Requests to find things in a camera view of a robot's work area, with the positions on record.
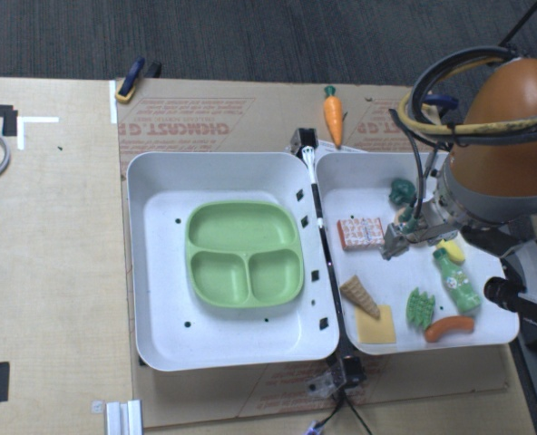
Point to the brown cardboard board red print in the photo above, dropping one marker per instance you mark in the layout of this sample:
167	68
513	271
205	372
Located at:
196	125

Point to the black cylinder on white bracket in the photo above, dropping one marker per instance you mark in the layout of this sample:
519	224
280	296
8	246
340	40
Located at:
506	293

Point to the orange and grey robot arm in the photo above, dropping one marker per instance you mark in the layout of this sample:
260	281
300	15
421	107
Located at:
504	129

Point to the orange carrot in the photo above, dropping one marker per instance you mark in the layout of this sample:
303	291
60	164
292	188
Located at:
334	118

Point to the white plastic tray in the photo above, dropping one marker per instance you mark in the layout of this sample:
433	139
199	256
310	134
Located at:
400	270
159	288

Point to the green divided plate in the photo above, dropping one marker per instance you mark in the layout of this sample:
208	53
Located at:
243	225

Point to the green lettuce leaf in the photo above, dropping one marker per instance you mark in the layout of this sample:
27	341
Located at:
420	308

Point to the green plastic bottle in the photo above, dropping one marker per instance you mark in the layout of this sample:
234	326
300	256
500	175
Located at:
459	286

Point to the brown ice cream cone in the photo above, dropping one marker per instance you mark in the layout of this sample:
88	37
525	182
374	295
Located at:
361	295

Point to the thin black and white rod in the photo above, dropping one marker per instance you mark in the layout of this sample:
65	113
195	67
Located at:
327	247

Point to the orange sausage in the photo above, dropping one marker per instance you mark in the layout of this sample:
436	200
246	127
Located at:
450	326

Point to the dark green broccoli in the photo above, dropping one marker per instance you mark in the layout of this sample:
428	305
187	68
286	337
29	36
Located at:
400	190

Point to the yellow lemon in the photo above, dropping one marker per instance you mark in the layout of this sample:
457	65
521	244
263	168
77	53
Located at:
453	252

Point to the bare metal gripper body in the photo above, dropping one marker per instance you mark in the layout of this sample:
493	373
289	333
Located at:
436	229

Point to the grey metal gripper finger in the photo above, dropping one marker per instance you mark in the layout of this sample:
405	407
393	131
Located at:
396	234
390	251

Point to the yellow cheese slice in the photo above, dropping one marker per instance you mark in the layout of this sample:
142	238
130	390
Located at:
377	331

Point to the orange and white carton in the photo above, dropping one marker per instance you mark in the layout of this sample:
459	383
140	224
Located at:
359	234

